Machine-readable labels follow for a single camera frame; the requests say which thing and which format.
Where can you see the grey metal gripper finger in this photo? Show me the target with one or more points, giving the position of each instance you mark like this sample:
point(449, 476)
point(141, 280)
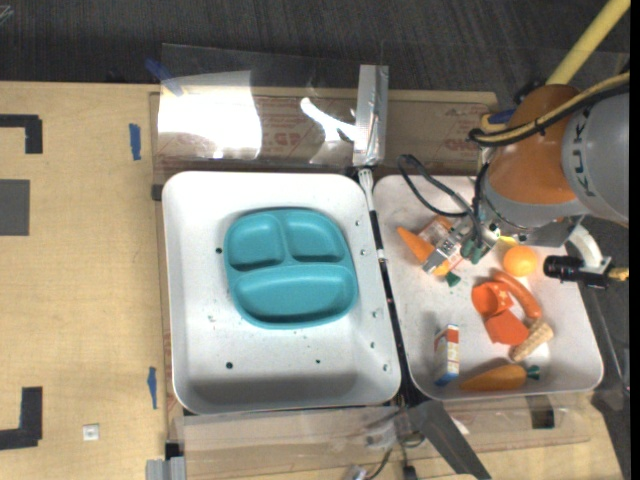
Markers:
point(436, 259)

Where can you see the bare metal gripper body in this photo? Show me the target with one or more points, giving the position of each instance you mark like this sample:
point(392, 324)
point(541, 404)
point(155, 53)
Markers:
point(467, 235)

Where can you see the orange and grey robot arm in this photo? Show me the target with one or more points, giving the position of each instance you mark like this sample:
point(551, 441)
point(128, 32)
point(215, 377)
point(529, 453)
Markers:
point(535, 168)

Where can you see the orange carrot with green top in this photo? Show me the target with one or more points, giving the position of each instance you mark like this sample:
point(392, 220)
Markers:
point(414, 242)
point(495, 378)

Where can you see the orange and clear packet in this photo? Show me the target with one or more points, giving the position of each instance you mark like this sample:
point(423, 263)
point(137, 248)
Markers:
point(434, 228)

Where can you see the yellow toy fruit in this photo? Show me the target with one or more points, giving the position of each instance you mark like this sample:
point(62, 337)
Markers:
point(508, 241)

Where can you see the white plastic tray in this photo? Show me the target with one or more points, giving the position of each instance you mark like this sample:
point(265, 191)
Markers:
point(200, 268)
point(440, 308)

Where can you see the orange ball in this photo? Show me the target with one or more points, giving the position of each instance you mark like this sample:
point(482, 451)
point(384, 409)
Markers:
point(520, 261)

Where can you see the orange cup with star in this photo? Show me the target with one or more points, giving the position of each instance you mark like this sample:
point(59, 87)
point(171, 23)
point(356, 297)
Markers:
point(489, 299)

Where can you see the orange sausage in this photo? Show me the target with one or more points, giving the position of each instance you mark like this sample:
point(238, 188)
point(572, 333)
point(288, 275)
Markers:
point(525, 295)

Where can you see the white and orange carton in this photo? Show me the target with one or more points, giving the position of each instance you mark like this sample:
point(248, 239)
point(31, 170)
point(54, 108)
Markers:
point(447, 355)

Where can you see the orange block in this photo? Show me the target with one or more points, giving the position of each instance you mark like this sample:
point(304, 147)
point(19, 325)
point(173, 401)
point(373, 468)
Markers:
point(506, 328)

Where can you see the beige ice cream cone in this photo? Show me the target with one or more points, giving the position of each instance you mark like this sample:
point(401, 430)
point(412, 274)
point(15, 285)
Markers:
point(532, 340)

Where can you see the teal divided plate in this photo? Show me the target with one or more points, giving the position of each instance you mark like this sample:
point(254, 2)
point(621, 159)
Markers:
point(290, 288)

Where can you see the black cylinder on white bracket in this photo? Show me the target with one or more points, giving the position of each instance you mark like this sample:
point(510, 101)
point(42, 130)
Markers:
point(570, 269)

